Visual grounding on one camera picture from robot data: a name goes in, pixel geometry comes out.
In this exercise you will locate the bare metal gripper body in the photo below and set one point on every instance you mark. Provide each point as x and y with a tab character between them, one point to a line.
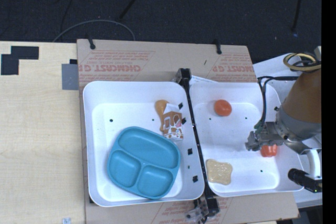
273	133

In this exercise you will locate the blue divided plate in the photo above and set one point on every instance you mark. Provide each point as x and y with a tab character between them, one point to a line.
143	162

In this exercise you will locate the black cylinder on white bracket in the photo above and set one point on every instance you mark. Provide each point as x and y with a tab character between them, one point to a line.
302	177

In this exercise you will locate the brown cardboard board red print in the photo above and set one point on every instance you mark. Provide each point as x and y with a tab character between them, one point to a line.
162	60

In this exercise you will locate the white printed paper strip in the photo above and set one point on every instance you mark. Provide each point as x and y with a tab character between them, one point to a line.
202	79

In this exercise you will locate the white plastic tray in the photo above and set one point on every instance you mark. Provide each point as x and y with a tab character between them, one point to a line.
236	139
131	105

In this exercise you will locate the thin black rod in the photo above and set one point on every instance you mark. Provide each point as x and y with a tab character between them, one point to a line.
195	128

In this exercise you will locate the orange toy tomato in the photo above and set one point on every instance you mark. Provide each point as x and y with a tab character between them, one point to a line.
222	108

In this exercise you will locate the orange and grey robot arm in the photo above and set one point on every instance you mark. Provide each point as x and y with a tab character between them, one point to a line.
304	97

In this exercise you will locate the pale yellow toy bread slice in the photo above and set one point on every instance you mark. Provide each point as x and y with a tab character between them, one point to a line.
218	171

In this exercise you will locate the brown and white carton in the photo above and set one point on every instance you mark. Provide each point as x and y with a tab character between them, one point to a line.
173	126

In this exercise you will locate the orange toy bell pepper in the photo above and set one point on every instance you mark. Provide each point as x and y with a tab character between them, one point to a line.
269	151

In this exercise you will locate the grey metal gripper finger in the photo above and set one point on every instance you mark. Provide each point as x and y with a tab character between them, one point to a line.
252	145
254	136

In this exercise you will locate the brown toy chicken drumstick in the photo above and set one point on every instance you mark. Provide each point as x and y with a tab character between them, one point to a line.
160	108

